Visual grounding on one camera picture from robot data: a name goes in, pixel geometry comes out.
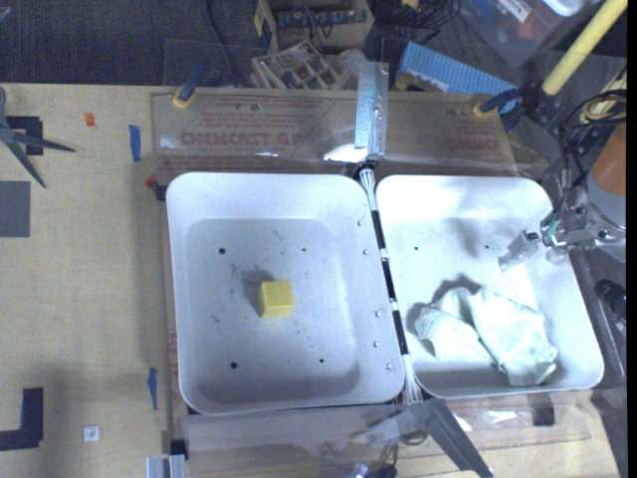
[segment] metal bracket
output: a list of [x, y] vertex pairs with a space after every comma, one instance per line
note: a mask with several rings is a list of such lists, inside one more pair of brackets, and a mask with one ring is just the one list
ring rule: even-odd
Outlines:
[[583, 250], [599, 247], [624, 262], [626, 229], [604, 216], [583, 187], [576, 189], [572, 198], [568, 209], [561, 214], [551, 213], [542, 221], [544, 245], [558, 254], [566, 254], [575, 247]]
[[445, 400], [431, 398], [421, 404], [412, 405], [411, 409], [458, 469], [474, 471], [481, 478], [493, 478], [493, 472], [458, 424]]
[[539, 249], [539, 235], [535, 232], [522, 231], [508, 246], [506, 255], [498, 258], [500, 269], [506, 271], [512, 266], [523, 262]]
[[358, 75], [354, 146], [366, 147], [368, 157], [377, 157], [385, 149], [388, 91], [387, 66], [376, 62], [362, 63]]
[[186, 478], [185, 455], [146, 458], [146, 478]]

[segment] yellow block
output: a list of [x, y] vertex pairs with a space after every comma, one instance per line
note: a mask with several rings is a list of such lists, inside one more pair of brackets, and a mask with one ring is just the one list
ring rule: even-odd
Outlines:
[[259, 314], [264, 319], [287, 317], [295, 306], [290, 282], [262, 282], [259, 287]]

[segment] white cloth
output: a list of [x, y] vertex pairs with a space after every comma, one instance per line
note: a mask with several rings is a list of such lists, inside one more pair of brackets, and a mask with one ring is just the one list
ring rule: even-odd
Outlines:
[[422, 309], [416, 331], [438, 359], [491, 358], [511, 386], [539, 385], [556, 368], [544, 315], [486, 287], [451, 289]]

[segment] clear plastic container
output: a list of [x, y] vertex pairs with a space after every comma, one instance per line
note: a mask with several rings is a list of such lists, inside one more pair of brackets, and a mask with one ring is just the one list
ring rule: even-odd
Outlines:
[[602, 0], [462, 0], [461, 15], [512, 67], [554, 46]]

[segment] orange object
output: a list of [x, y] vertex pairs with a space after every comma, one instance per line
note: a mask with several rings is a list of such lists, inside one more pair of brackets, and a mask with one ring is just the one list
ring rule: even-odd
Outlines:
[[626, 122], [619, 124], [608, 138], [591, 173], [606, 191], [626, 196]]
[[143, 181], [143, 185], [146, 186], [148, 189], [152, 189], [153, 187], [155, 187], [156, 183], [157, 175], [155, 175], [154, 173], [150, 174], [148, 178]]

